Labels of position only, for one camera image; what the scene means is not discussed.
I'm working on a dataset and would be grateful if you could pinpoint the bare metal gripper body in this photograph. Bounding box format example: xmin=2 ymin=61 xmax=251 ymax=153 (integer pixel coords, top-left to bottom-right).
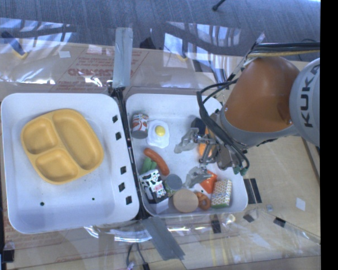
xmin=198 ymin=133 xmax=245 ymax=172

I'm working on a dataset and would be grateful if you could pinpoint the orange rounded item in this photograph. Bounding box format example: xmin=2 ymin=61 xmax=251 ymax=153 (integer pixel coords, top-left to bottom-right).
xmin=198 ymin=125 xmax=216 ymax=158

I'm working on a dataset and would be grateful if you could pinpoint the green can grey lid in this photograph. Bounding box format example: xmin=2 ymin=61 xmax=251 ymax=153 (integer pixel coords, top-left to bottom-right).
xmin=163 ymin=173 xmax=184 ymax=198

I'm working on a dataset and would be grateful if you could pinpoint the brown pretzel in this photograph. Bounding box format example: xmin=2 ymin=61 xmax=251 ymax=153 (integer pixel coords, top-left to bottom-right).
xmin=194 ymin=191 xmax=212 ymax=211

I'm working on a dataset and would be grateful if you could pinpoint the tan round bun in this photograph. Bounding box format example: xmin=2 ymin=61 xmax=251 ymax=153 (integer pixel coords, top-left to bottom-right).
xmin=172 ymin=188 xmax=199 ymax=214

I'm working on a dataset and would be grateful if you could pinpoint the white and yellow fried egg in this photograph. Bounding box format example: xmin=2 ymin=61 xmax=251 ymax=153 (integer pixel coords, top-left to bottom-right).
xmin=146 ymin=119 xmax=171 ymax=149

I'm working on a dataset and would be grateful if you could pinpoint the orange sausage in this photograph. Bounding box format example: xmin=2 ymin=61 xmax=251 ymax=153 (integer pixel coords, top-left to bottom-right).
xmin=143 ymin=147 xmax=171 ymax=177

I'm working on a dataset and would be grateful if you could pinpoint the white plastic tray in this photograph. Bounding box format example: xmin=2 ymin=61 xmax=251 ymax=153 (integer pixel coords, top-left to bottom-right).
xmin=124 ymin=92 xmax=249 ymax=219
xmin=0 ymin=92 xmax=140 ymax=235

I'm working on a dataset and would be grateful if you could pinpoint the green pea pod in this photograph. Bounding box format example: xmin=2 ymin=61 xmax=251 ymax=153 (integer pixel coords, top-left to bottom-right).
xmin=141 ymin=157 xmax=158 ymax=175

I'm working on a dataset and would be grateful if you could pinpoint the black and white cow carton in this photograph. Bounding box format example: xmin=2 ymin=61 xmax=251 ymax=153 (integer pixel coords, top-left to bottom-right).
xmin=138 ymin=169 xmax=169 ymax=205

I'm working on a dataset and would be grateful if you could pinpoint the orange and white printed can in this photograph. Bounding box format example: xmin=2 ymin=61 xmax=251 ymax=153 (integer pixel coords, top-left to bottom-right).
xmin=131 ymin=112 xmax=150 ymax=140

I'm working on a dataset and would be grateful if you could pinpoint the yellow divided plate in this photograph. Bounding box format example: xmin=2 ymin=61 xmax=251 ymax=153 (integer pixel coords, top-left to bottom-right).
xmin=20 ymin=108 xmax=105 ymax=186

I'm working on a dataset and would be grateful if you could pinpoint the brown cardboard board red print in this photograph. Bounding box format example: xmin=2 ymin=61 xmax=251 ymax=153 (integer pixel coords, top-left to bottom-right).
xmin=0 ymin=42 xmax=257 ymax=267

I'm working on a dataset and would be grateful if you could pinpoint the black cylinder on white bracket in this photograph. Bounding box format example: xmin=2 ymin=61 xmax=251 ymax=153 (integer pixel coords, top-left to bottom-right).
xmin=190 ymin=117 xmax=208 ymax=135

